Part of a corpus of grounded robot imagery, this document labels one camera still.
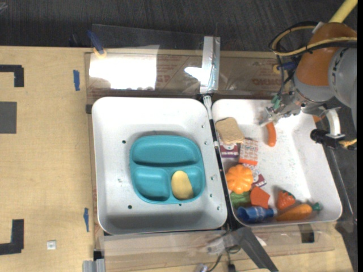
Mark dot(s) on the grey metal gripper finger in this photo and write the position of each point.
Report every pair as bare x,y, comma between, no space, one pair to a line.
267,115
276,117

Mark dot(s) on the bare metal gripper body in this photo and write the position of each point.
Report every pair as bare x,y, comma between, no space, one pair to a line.
287,105

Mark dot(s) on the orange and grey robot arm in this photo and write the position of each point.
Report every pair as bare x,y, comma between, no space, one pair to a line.
314,64

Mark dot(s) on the orange sausage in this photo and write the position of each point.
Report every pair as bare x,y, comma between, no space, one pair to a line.
271,136

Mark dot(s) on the tan bread slice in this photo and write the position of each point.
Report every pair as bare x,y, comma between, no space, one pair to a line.
229,129

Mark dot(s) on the orange and white packet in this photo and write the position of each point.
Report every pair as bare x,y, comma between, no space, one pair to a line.
249,152

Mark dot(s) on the white plastic tray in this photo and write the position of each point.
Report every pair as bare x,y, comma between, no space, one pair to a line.
300,163
113,157

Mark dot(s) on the purple and white carton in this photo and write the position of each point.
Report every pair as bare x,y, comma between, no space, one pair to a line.
228,151

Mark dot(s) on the purple and white packet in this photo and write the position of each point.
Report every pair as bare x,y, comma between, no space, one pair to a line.
259,180

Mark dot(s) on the orange pumpkin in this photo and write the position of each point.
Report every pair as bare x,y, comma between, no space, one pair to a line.
239,178

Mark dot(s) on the orange cube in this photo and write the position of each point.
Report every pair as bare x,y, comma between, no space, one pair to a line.
259,197

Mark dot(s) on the red strawberry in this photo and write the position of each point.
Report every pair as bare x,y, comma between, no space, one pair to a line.
285,200

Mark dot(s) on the green toy vegetable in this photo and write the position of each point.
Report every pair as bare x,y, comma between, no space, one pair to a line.
239,199

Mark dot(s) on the orange carrot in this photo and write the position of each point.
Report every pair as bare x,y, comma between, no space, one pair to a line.
296,212

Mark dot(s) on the blue bottle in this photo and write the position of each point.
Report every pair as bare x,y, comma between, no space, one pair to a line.
253,214

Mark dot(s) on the yellow potato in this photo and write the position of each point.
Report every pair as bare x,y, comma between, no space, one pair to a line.
182,185

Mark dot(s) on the blue divided plate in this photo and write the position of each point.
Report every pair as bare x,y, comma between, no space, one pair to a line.
158,152

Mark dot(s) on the small white square block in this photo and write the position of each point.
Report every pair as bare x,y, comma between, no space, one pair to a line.
51,244

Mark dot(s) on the black cylinder on white bracket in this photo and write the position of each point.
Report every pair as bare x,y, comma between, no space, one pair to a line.
326,137

